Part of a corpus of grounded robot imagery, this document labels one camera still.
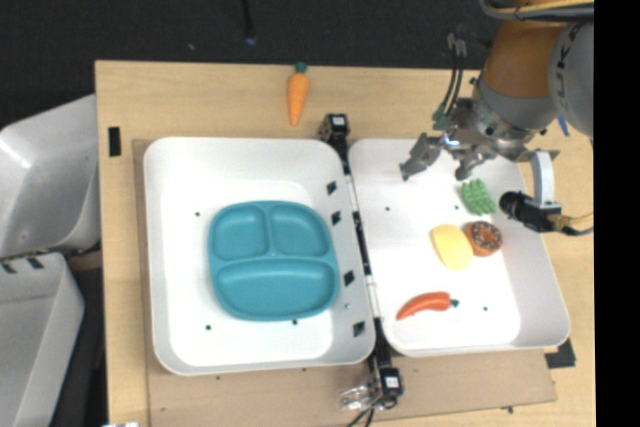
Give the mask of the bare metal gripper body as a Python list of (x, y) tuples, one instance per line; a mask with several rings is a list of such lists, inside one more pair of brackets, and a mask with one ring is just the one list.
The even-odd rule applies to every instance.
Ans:
[(525, 162), (534, 151), (526, 144), (534, 132), (518, 128), (476, 98), (458, 98), (439, 117), (445, 150), (459, 162), (484, 162), (498, 156)]

